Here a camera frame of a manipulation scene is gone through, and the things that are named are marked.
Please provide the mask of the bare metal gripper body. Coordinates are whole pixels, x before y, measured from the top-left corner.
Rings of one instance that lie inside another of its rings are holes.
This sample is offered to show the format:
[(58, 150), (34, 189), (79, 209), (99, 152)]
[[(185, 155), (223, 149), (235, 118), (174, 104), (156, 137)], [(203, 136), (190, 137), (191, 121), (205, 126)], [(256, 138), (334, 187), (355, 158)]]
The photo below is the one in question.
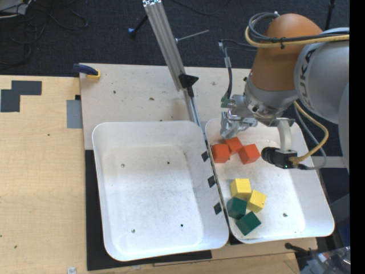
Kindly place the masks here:
[(256, 120), (268, 126), (272, 120), (280, 118), (284, 111), (284, 107), (274, 107), (253, 95), (233, 95), (229, 101), (227, 119), (242, 123)]

